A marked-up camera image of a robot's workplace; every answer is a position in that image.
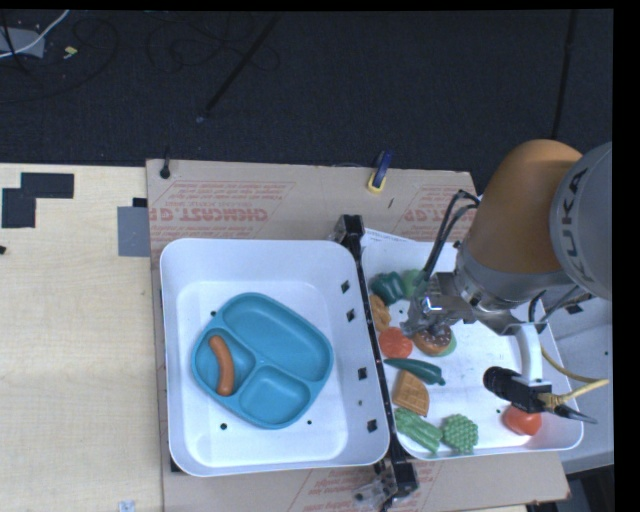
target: black fabric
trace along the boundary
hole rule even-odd
[[[63,11],[3,12],[42,32]],[[554,126],[581,152],[612,139],[613,9],[576,10],[567,46],[571,13],[285,12],[201,119],[272,12],[72,10],[42,59],[0,59],[0,161],[143,166],[170,147],[371,166],[388,149],[391,167],[467,170],[482,193]]]

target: blue divided plate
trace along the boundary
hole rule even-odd
[[[209,347],[221,336],[234,366],[230,395],[216,392],[220,369]],[[264,428],[296,422],[322,390],[333,367],[329,340],[285,305],[259,293],[224,304],[198,338],[191,369],[198,384],[238,416]]]

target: white tray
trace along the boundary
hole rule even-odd
[[[355,466],[385,455],[386,413],[347,249],[329,241],[180,239],[164,249],[160,274],[169,447],[182,470],[206,477]],[[191,371],[191,352],[211,312],[246,292],[288,306],[317,327],[334,351],[323,389],[305,415],[283,429],[236,416]],[[369,431],[372,422],[377,428]]]
[[[362,255],[362,267],[367,283],[369,284],[379,273],[397,271],[402,274],[405,270],[421,269],[429,257],[432,246],[431,242],[414,241],[380,241],[368,244]],[[456,252],[451,244],[445,244],[435,271],[452,271]],[[390,306],[392,326],[399,326],[401,321],[406,320],[408,307],[407,300],[400,300]],[[527,305],[515,310],[514,315],[526,320]],[[447,416],[461,413],[478,425],[479,443],[472,454],[464,456],[567,450],[580,443],[583,435],[582,422],[549,413],[544,413],[542,428],[535,436],[521,436],[507,429],[502,424],[501,415],[509,402],[488,391],[482,378],[485,370],[491,366],[521,371],[520,352],[515,338],[498,336],[480,322],[465,325],[459,321],[452,326],[452,331],[457,340],[457,347],[450,355],[429,357],[414,346],[409,357],[429,361],[442,368],[446,384],[428,386],[431,403],[426,419],[430,423],[440,426]],[[550,331],[547,328],[540,335],[541,344],[556,362],[562,364]],[[390,393],[398,372],[396,368],[384,365]],[[553,393],[562,394],[571,390],[567,377],[547,361],[543,363],[543,372],[544,378],[552,383]],[[575,400],[570,400],[567,405],[572,409],[578,409]],[[398,438],[402,446],[418,459],[462,456],[443,444],[434,455],[403,434],[399,434]]]

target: toy tomato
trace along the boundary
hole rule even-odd
[[[542,413],[528,413],[513,405],[502,414],[504,424],[516,434],[521,436],[536,435],[542,427]]]

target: sausage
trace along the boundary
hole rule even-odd
[[[209,338],[209,347],[215,354],[218,360],[218,368],[220,369],[216,393],[222,396],[229,396],[233,391],[234,380],[233,359],[231,359],[229,347],[227,347],[224,339],[217,334]]]

